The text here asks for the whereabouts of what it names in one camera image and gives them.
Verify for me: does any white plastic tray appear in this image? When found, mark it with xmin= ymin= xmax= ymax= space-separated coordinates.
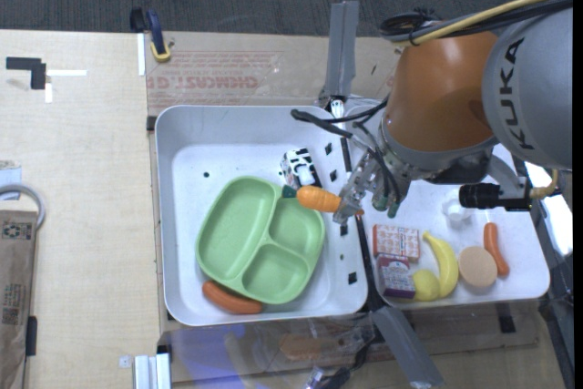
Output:
xmin=154 ymin=104 xmax=370 ymax=328
xmin=340 ymin=103 xmax=552 ymax=312

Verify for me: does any tan round biscuit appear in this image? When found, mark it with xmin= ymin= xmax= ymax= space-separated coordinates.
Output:
xmin=456 ymin=245 xmax=499 ymax=290

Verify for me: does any yellow lemon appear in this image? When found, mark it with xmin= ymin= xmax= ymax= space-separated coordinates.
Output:
xmin=411 ymin=269 xmax=442 ymax=303

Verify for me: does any black cylinder on white bracket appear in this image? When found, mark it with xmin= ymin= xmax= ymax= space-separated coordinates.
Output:
xmin=458 ymin=146 xmax=533 ymax=212

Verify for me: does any green divided plate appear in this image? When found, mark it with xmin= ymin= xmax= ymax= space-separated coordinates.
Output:
xmin=194 ymin=175 xmax=327 ymax=306

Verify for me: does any black and white carton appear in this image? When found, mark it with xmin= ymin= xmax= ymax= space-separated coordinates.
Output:
xmin=278 ymin=147 xmax=323 ymax=190

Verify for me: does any yellow banana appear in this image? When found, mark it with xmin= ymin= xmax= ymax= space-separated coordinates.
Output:
xmin=422 ymin=230 xmax=460 ymax=301

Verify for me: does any orange sausage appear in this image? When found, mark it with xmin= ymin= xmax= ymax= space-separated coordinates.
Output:
xmin=482 ymin=221 xmax=511 ymax=278
xmin=201 ymin=280 xmax=266 ymax=316

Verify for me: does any orange and white carton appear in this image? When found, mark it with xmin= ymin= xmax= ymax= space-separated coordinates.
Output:
xmin=372 ymin=223 xmax=422 ymax=263

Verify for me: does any brown paper bag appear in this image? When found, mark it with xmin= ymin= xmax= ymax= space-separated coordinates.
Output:
xmin=0 ymin=208 xmax=40 ymax=389

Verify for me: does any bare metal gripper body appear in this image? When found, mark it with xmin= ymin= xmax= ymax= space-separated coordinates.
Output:
xmin=344 ymin=148 xmax=412 ymax=200

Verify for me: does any orange carrot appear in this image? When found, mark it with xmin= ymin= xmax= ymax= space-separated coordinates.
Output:
xmin=281 ymin=184 xmax=365 ymax=216

